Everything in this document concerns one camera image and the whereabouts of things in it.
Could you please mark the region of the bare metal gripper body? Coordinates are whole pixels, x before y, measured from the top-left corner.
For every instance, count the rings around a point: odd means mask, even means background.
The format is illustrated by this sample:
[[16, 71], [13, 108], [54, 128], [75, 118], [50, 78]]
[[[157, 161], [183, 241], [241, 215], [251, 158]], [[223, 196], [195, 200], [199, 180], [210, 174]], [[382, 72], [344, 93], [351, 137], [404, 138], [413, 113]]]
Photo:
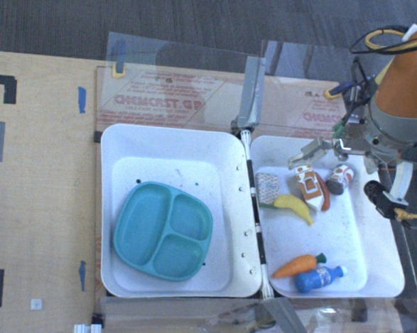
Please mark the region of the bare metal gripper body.
[[341, 161], [347, 161], [351, 155], [362, 156], [367, 172], [372, 174], [381, 164], [398, 165], [402, 162], [401, 152], [417, 148], [417, 132], [334, 125], [332, 147]]

